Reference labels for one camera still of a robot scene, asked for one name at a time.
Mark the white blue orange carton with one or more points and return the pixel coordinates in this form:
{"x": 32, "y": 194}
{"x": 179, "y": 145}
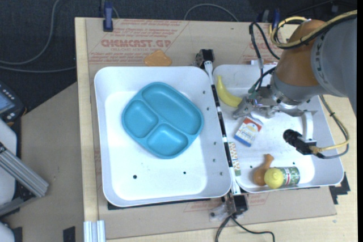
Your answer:
{"x": 248, "y": 131}

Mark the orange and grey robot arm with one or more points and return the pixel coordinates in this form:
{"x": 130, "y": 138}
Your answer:
{"x": 326, "y": 65}

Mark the orange toy chicken drumstick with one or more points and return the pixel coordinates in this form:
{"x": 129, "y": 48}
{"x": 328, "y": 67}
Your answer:
{"x": 260, "y": 174}

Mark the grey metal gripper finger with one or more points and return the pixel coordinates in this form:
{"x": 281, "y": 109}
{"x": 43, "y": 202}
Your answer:
{"x": 241, "y": 110}
{"x": 270, "y": 113}

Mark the thin black and white rod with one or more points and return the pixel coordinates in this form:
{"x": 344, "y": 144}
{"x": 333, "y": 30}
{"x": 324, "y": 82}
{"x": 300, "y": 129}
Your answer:
{"x": 219, "y": 113}

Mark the black cylinder on white bracket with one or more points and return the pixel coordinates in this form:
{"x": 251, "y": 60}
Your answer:
{"x": 295, "y": 139}

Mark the yellow lemon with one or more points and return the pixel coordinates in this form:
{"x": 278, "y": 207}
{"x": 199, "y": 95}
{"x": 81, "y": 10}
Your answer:
{"x": 273, "y": 178}

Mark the green and white can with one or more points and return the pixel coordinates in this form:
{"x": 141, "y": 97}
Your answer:
{"x": 290, "y": 175}

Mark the blue divided plate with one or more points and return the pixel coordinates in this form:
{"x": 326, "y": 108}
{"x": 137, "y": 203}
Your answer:
{"x": 163, "y": 119}

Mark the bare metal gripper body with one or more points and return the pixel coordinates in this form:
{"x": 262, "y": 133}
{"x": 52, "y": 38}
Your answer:
{"x": 268, "y": 97}

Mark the white plastic tray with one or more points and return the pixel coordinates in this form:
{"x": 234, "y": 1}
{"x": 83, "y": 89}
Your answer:
{"x": 272, "y": 150}
{"x": 158, "y": 178}

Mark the brown cardboard board red print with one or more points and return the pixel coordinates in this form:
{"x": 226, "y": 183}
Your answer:
{"x": 181, "y": 37}

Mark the white packet with orange print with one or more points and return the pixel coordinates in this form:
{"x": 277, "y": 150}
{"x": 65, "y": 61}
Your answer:
{"x": 234, "y": 157}

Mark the orange toy bread slice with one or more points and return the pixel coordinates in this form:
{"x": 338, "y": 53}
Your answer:
{"x": 157, "y": 59}

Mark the yellow banana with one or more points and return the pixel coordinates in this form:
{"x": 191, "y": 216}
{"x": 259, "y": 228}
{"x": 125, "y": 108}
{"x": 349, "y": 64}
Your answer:
{"x": 225, "y": 96}

